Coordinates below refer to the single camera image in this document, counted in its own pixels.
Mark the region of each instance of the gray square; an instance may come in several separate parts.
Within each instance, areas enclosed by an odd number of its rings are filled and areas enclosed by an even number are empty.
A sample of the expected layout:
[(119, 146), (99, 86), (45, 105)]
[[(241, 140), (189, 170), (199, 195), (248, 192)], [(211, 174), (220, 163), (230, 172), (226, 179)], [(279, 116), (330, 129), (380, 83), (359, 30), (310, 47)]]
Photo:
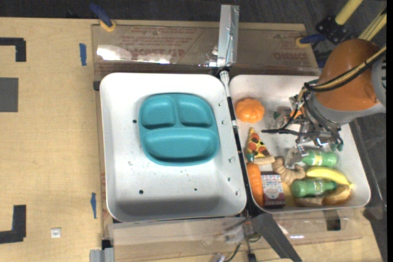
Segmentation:
[(18, 78), (0, 78), (0, 112), (18, 112)]

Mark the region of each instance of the white plastic tray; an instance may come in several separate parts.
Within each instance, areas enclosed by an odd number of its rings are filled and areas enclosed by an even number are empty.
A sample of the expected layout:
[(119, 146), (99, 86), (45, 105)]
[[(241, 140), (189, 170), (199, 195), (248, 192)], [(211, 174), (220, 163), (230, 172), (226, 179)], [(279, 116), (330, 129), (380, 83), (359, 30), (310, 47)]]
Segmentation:
[[(145, 156), (138, 112), (146, 98), (189, 93), (211, 106), (220, 149), (194, 166), (163, 166)], [(233, 216), (247, 201), (225, 89), (211, 75), (107, 75), (100, 85), (107, 207), (121, 222)]]
[[(274, 111), (289, 108), (289, 98), (299, 93), (305, 82), (317, 77), (292, 75), (237, 75), (230, 82), (230, 93), (234, 107), (244, 98), (254, 98), (265, 106), (264, 118), (254, 124), (243, 123), (237, 119), (241, 145), (245, 148), (249, 128), (252, 126), (259, 133), (261, 140), (273, 156), (285, 156), (288, 149), (295, 146), (296, 136), (290, 134), (262, 134), (262, 129), (274, 128)], [(363, 207), (371, 197), (370, 187), (360, 160), (357, 147), (349, 125), (344, 125), (340, 136), (344, 140), (344, 149), (338, 152), (339, 160), (335, 168), (343, 172), (354, 184), (350, 198), (339, 206), (318, 208), (285, 206), (282, 209), (266, 210), (267, 212), (309, 211), (321, 209), (337, 209), (342, 207)]]

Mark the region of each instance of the teal divided plate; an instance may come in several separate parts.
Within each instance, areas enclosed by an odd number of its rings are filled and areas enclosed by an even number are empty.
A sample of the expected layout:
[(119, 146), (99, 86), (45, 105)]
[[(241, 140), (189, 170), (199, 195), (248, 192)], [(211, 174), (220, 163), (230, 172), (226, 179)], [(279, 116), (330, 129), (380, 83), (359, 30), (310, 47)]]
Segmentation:
[(146, 156), (167, 166), (205, 163), (220, 147), (211, 107), (192, 94), (147, 98), (139, 109), (139, 135)]

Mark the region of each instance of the wooden table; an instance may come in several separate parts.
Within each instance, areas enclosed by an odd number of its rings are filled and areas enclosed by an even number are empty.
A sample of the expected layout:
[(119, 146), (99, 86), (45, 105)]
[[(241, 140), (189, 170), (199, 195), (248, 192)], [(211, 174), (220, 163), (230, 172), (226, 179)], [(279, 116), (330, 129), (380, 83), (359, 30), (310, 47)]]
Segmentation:
[[(0, 46), (0, 77), (19, 78), (18, 112), (0, 113), (0, 231), (11, 229), (14, 205), (27, 208), (24, 241), (0, 244), (0, 261), (88, 261), (89, 251), (101, 246), (93, 24), (97, 20), (0, 18), (1, 37), (23, 37), (27, 43), (25, 63), (15, 62), (15, 47)], [(86, 66), (80, 43), (87, 46)], [(61, 237), (52, 238), (52, 228), (61, 228)], [(365, 218), (359, 228), (361, 239), (295, 249), (304, 261), (381, 261)], [(255, 253), (259, 260), (278, 258), (272, 249)], [(241, 252), (233, 261), (245, 259)]]

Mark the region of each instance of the green bottle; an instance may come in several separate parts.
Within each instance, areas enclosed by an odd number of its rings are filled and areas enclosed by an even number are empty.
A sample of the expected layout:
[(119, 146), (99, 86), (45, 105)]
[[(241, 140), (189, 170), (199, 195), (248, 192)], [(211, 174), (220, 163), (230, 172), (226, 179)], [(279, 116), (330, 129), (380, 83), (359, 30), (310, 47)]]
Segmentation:
[(332, 168), (337, 164), (337, 155), (334, 152), (308, 150), (302, 154), (302, 162), (307, 166), (326, 166)]
[(320, 196), (326, 191), (335, 190), (336, 188), (337, 184), (334, 181), (326, 179), (295, 180), (290, 186), (294, 198)]

